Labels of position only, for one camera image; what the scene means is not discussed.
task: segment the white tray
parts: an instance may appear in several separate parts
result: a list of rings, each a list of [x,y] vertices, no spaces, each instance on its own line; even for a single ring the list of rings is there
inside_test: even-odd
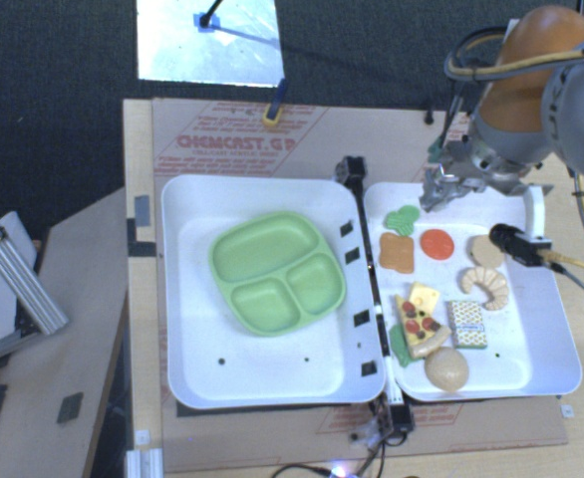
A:
[[[419,281],[440,291],[434,312],[448,324],[446,302],[487,301],[487,294],[474,286],[464,294],[458,278],[474,267],[467,246],[471,237],[487,234],[496,223],[523,229],[525,210],[521,197],[505,197],[488,189],[481,194],[454,200],[441,212],[425,213],[415,224],[415,272],[400,274],[378,264],[380,237],[388,229],[385,218],[403,205],[419,205],[423,189],[419,184],[378,183],[365,196],[378,284],[386,326],[398,323],[394,295],[404,298],[410,285]],[[430,228],[445,230],[453,239],[455,251],[445,261],[429,258],[422,251],[421,234]],[[582,368],[564,314],[552,272],[526,268],[507,257],[498,268],[509,283],[509,304],[496,312],[482,311],[488,347],[461,350],[469,364],[467,385],[457,393],[446,393],[433,386],[425,375],[424,361],[401,367],[393,357],[394,375],[401,389],[422,401],[566,394],[580,384]],[[451,339],[445,343],[453,347]]]
[[[352,194],[328,180],[184,175],[161,197],[168,332],[168,383],[194,408],[365,402],[385,385],[385,368]],[[226,305],[208,266],[222,232],[274,211],[309,218],[345,275],[342,306],[278,337],[246,330]],[[353,231],[341,237],[341,226]],[[346,264],[358,248],[360,259]],[[369,314],[354,324],[357,314]]]

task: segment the green plate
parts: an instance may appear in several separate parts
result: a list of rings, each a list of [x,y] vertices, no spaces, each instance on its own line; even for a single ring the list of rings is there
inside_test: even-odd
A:
[[[330,246],[295,212],[265,214],[224,232],[210,247],[209,265],[237,319],[265,337],[307,326],[345,298]]]

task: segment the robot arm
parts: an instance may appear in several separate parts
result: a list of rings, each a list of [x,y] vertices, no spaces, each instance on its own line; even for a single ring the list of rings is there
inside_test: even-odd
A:
[[[570,55],[552,56],[574,47]],[[543,61],[540,69],[533,66],[536,59]],[[505,65],[517,69],[499,73],[498,66]],[[467,135],[445,143],[438,167],[426,173],[425,211],[486,186],[522,194],[527,186],[520,178],[551,151],[584,174],[584,17],[555,6],[532,11],[507,36],[496,67],[487,71],[484,79],[497,81],[484,90]],[[477,79],[475,72],[469,79]]]

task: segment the pizza slice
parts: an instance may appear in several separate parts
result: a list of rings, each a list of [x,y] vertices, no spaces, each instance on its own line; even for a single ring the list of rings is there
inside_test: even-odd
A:
[[[412,358],[426,357],[442,346],[451,335],[451,329],[436,321],[431,312],[417,308],[414,303],[401,296],[395,296],[395,299]]]

